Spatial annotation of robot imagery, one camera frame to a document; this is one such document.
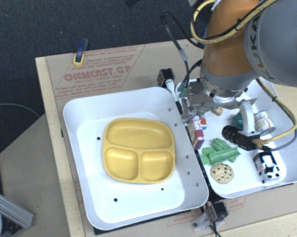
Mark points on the white and orange can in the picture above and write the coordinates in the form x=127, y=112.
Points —
x=264, y=122

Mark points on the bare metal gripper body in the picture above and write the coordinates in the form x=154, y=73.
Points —
x=203, y=94

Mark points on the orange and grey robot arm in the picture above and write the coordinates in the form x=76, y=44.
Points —
x=226, y=48

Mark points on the yellow divided plate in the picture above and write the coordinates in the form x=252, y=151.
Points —
x=138, y=150

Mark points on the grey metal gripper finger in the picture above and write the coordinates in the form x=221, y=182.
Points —
x=199, y=112
x=187, y=114

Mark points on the brown cardboard board, red print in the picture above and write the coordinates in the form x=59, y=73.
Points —
x=103, y=75

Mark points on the green celery bunch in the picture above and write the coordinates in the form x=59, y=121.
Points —
x=220, y=155

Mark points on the red white blue carton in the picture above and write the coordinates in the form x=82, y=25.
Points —
x=198, y=132

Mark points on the dark green round toy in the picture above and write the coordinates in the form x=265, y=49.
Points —
x=238, y=121

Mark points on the beige chocolate chip biscuit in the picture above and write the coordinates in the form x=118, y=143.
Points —
x=222, y=173

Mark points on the small beige bread piece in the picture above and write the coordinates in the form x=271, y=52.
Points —
x=218, y=110

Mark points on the black and white milk carton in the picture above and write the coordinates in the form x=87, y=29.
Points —
x=267, y=166

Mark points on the white plastic tray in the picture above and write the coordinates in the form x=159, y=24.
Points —
x=292, y=171
x=92, y=151

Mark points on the black cylinder on white bracket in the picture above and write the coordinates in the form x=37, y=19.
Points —
x=240, y=137

